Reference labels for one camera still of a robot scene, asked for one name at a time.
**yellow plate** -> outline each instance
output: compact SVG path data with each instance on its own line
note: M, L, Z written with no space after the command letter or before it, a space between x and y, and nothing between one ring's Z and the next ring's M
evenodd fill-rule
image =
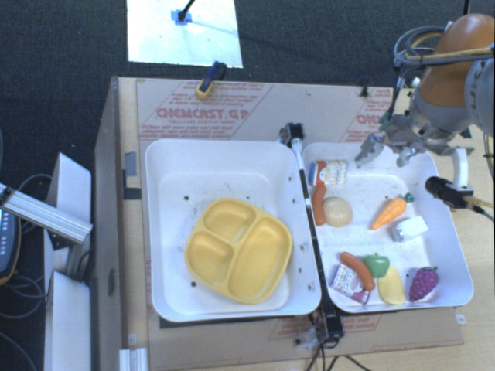
M269 298L287 268L292 235L278 219L233 198L204 211L187 241L189 272L200 282L244 304Z

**dark gray floor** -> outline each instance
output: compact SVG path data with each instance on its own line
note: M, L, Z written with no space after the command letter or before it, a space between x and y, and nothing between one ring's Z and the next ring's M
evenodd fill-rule
M226 80L394 84L392 47L406 30L445 25L464 0L234 0L244 69ZM472 12L494 14L494 0ZM0 182L51 173L59 151L92 169L110 77L201 78L194 66L127 61L126 0L0 0ZM39 240L25 240L19 268L39 270ZM0 291L0 311L6 299ZM5 322L41 367L43 312ZM27 369L0 339L0 370Z

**white plastic tub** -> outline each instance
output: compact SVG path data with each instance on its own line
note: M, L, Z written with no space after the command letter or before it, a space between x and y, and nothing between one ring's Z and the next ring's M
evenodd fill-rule
M329 287L335 305L344 311L358 313L454 307L469 302L473 296L473 282L449 208L425 190L427 178L438 175L432 157L428 154L416 155L409 165L398 168L395 163L397 155L385 148L377 159L358 169L354 157L359 151L360 145L355 143L315 143L304 151L307 172L313 161L348 161L345 183L327 186L326 197L344 198L353 209L353 219L350 225L342 228L327 224L316 228L327 284L330 286L332 282L341 252L347 251L357 257L379 253L388 257L391 265L399 270L406 302L403 305L389 305L381 300L375 288L368 302L362 305ZM404 215L393 223L371 230L372 220L387 199L403 196L406 192L410 192L415 201L408 204ZM425 219L428 231L402 243L394 242L392 226L418 215ZM410 302L409 286L420 267L437 267L439 284L423 300Z
M293 152L266 141L163 139L145 154L143 209L152 255L152 301L172 322L305 315L321 290L306 206ZM241 304L196 281L184 250L203 211L216 199L249 202L291 231L293 251L274 294Z

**purple grapes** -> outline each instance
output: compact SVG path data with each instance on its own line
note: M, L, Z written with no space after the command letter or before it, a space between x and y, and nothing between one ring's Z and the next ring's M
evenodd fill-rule
M423 267L416 272L409 288L409 301L418 301L431 293L439 282L435 269Z

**gray metal panel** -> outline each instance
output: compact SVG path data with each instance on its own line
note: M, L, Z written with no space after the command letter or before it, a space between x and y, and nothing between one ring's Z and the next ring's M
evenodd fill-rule
M100 371L119 369L119 350L127 339L122 232L122 167L118 122L118 79L112 78L94 150L95 265L92 280L97 299L98 353L93 364Z

